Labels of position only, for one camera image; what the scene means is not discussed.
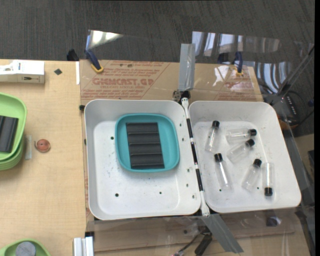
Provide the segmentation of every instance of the white tray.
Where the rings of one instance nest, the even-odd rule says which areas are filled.
[[[301,201],[301,192],[290,160],[287,146],[275,110],[264,102],[196,101],[189,107],[193,136],[201,170],[204,196],[207,205],[218,213],[256,211],[296,207]],[[221,190],[216,176],[212,153],[204,150],[207,131],[213,120],[220,122],[217,151],[226,161],[233,192]],[[229,129],[256,129],[255,145],[250,155],[233,164],[227,158],[226,131]],[[259,189],[248,192],[241,182],[254,159],[274,163],[273,195],[264,196],[262,176]]]
[[[168,171],[132,172],[116,153],[115,126],[126,114],[153,113],[170,118],[178,137],[180,161]],[[191,215],[201,203],[183,108],[170,100],[95,99],[84,109],[88,201],[100,220]]]

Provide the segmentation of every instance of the vial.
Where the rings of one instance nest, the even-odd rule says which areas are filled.
[[[33,243],[25,241],[20,243],[15,249],[15,256],[35,256],[36,247]]]
[[[230,159],[232,163],[236,163],[249,154],[250,149],[254,144],[255,141],[252,138],[248,139],[246,142],[242,142],[231,148],[226,153],[226,156]]]
[[[215,120],[212,122],[212,125],[211,125],[210,129],[208,130],[206,142],[205,142],[205,146],[204,146],[204,149],[206,151],[212,152],[217,147],[217,144],[218,144],[217,134],[219,131],[219,125],[220,125],[219,121]]]
[[[262,167],[262,185],[264,187],[264,195],[271,197],[274,193],[274,171],[275,165],[272,162],[266,162]]]
[[[261,175],[261,163],[260,159],[255,159],[244,176],[241,186],[249,192],[256,186],[259,176]]]
[[[253,136],[257,135],[256,129],[247,129],[247,128],[239,128],[239,129],[231,129],[226,131],[226,141],[230,144],[244,142],[245,140],[250,139]]]
[[[232,191],[233,186],[231,179],[229,177],[229,171],[227,168],[227,164],[224,161],[222,155],[217,153],[214,155],[215,166],[216,166],[216,174],[218,177],[219,184],[221,186],[221,190]]]

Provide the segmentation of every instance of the black cap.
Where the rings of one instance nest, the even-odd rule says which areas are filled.
[[[255,144],[255,141],[251,138],[251,139],[248,139],[245,142],[245,144],[248,145],[249,147],[252,147]]]
[[[264,188],[264,195],[267,196],[267,197],[271,197],[273,194],[272,192],[272,188],[271,187],[265,187]]]
[[[260,167],[262,164],[261,160],[260,159],[255,159],[254,162],[253,162],[253,165],[255,167]]]
[[[217,153],[214,155],[215,161],[216,162],[222,162],[223,158],[222,158],[222,154]]]
[[[212,122],[212,127],[217,127],[219,128],[220,122],[219,121],[213,121]]]
[[[256,129],[250,129],[250,136],[256,136],[257,135],[257,130]]]

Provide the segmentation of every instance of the transparent plastic sheet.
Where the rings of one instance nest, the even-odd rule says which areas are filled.
[[[297,79],[297,70],[301,72],[308,65],[308,53],[314,47],[272,38],[219,33],[194,32],[192,41],[178,42],[89,30],[86,50],[96,55],[104,70],[97,74],[88,59],[80,61],[81,104],[94,99],[176,100],[181,44],[191,43],[195,44],[195,72],[190,102],[270,101],[271,98],[277,102],[277,113],[284,117],[288,112],[281,99],[288,85],[290,88],[291,82]],[[237,72],[237,51],[241,51],[243,57],[241,75]],[[283,127],[289,128],[288,133],[295,143],[290,123],[285,118]],[[290,154],[290,157],[300,158],[300,153]],[[85,145],[84,161],[87,161]],[[241,255],[294,255],[296,252],[307,255],[313,247],[314,190],[310,188],[314,187],[314,181],[309,182],[310,178],[301,171],[305,167],[299,164],[294,166],[299,185],[310,198],[307,203],[302,202],[302,207],[220,214],[242,247]],[[87,170],[85,174],[88,200]],[[183,250],[185,255],[194,255],[204,236],[199,231],[203,226],[202,217],[197,214],[105,221],[96,219],[87,205],[86,215],[86,231],[94,233],[98,255],[173,255],[195,239]],[[303,241],[302,246],[297,246],[299,240]],[[214,237],[207,249],[206,253],[225,251]]]

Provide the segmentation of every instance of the gray tape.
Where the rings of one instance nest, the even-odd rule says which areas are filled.
[[[226,252],[233,252],[235,254],[244,252],[219,214],[201,217],[201,220]]]
[[[194,88],[196,64],[196,46],[194,43],[182,43],[180,50],[179,87],[181,92]]]

